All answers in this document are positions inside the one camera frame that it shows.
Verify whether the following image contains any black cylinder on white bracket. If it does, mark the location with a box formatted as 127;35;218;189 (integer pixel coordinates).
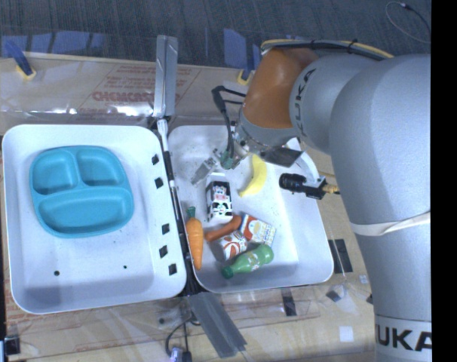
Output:
278;148;327;201

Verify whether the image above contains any white plastic tray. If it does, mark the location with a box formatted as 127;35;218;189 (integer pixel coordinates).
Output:
1;123;188;315
167;124;335;294

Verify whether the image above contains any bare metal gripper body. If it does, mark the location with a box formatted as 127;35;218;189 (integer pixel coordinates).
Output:
212;125;252;170

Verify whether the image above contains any green bottle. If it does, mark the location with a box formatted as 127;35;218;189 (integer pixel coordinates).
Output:
220;243;275;280

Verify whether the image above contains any black and white cow carton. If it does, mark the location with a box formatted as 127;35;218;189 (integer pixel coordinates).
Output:
204;180;234;224

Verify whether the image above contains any blue divided plate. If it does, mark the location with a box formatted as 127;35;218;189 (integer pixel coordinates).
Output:
28;145;135;239

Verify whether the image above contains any yellow banana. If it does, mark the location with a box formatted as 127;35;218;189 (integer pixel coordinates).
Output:
238;153;268;198

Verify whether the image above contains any brown cardboard board, red print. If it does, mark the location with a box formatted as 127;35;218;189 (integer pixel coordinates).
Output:
0;51;376;362

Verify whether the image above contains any white and orange carton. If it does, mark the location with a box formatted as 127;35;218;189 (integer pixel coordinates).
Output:
240;213;278;247

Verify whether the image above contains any brown sausage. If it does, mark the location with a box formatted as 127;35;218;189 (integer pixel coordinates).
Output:
204;214;244;244

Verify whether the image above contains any orange carrot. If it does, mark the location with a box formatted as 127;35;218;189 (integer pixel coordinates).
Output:
185;206;205;271

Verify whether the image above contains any white and red can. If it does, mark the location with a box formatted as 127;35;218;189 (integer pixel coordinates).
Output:
217;231;249;262

